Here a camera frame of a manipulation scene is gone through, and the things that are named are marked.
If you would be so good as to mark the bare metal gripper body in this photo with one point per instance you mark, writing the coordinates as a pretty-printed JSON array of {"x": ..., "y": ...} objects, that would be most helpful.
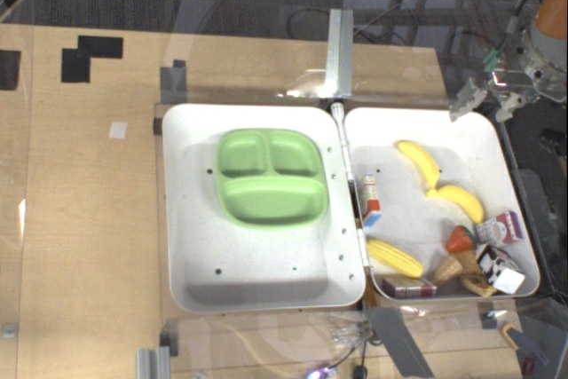
[{"x": 548, "y": 77}]

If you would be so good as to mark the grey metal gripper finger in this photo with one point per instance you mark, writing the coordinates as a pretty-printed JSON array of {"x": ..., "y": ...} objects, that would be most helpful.
[
  {"x": 510, "y": 105},
  {"x": 465, "y": 98}
]

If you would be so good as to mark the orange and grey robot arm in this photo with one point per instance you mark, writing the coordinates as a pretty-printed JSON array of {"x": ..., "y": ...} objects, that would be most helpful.
[{"x": 554, "y": 9}]

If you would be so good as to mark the yellow banana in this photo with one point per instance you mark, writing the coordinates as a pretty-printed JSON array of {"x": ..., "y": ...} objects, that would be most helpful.
[
  {"x": 461, "y": 199},
  {"x": 419, "y": 160}
]

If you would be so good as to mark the purple and white carton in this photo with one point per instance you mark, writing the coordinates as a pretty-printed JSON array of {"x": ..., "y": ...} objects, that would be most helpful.
[{"x": 499, "y": 230}]

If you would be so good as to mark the thin black and white rod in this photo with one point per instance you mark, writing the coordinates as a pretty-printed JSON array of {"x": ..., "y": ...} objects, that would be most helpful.
[{"x": 344, "y": 146}]

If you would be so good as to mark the white plastic tray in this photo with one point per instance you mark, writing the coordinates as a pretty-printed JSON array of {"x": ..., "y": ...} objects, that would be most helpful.
[
  {"x": 266, "y": 266},
  {"x": 408, "y": 217}
]

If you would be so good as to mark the white red blue carton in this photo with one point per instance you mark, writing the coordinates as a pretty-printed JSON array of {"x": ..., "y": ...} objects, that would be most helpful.
[{"x": 369, "y": 199}]

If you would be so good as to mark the red strawberry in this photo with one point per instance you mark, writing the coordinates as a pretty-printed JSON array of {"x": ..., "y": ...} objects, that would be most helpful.
[{"x": 460, "y": 239}]

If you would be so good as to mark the brown toy food piece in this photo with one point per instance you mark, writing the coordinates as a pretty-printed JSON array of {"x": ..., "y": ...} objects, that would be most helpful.
[{"x": 470, "y": 262}]

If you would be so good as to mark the black and white carton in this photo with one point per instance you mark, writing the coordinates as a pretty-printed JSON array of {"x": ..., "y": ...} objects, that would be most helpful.
[{"x": 501, "y": 270}]

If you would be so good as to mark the tan ice cream cone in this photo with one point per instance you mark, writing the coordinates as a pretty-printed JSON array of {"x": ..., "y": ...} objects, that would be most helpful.
[{"x": 449, "y": 270}]

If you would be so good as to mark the yellow corn cob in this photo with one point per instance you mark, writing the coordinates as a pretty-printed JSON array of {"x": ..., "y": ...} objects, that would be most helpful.
[{"x": 394, "y": 258}]

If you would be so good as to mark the yellow pizza slice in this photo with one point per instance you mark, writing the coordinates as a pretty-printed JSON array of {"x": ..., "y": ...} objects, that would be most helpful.
[{"x": 478, "y": 286}]

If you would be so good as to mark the dark red box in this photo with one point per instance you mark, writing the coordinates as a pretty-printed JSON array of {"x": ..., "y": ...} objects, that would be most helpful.
[{"x": 408, "y": 287}]

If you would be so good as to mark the green divided plate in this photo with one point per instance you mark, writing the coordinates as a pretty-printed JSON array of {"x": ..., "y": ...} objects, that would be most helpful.
[{"x": 270, "y": 195}]

